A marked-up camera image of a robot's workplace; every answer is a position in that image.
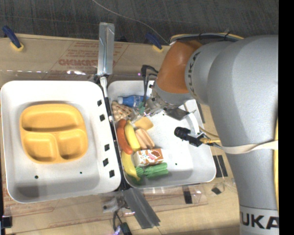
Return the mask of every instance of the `sausage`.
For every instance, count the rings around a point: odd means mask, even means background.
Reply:
[[[118,139],[118,143],[121,150],[123,150],[126,154],[131,155],[133,153],[133,149],[127,143],[125,132],[124,132],[125,125],[126,125],[126,120],[124,118],[120,119],[119,125],[117,127],[117,139]]]

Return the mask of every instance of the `black hole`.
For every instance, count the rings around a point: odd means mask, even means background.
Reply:
[[[107,164],[109,164],[109,160],[108,159],[105,159],[103,162],[103,166],[106,166]]]
[[[104,121],[105,120],[105,117],[104,117],[104,114],[100,115],[100,121]]]
[[[110,178],[112,178],[114,176],[114,170],[110,170],[109,175],[110,175]]]

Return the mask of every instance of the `bottle cap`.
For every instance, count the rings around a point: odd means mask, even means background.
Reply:
[[[118,96],[118,103],[119,103],[119,104],[123,104],[123,97]]]

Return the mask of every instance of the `blue bottle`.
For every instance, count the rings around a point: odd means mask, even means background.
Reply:
[[[132,96],[128,96],[128,97],[118,96],[118,103],[119,104],[124,104],[124,105],[132,107],[132,108],[138,107],[138,105],[142,101],[143,101],[143,96],[136,96],[136,95],[132,95]]]

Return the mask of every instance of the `white strap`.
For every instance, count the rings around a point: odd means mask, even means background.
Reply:
[[[225,151],[225,153],[229,153],[229,154],[243,154],[243,153],[248,153],[250,151],[261,150],[261,149],[278,150],[279,140],[269,141],[262,144],[246,144],[246,145],[241,145],[236,147],[223,146],[223,150]]]

